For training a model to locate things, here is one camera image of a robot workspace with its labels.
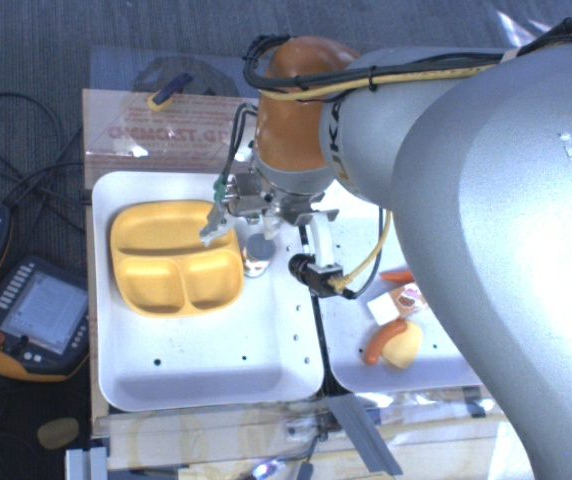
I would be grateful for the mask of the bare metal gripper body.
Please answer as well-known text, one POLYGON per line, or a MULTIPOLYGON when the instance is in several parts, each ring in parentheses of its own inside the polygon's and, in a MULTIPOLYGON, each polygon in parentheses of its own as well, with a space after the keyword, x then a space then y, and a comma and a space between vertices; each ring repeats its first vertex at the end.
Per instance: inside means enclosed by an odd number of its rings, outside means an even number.
POLYGON ((223 205, 228 214, 245 219, 248 223, 272 219, 277 224, 304 226, 317 214, 327 214, 331 222, 337 218, 338 209, 313 208, 313 204, 320 202, 323 197, 323 192, 296 193, 280 189, 259 171, 249 171, 232 176, 227 184, 223 205))

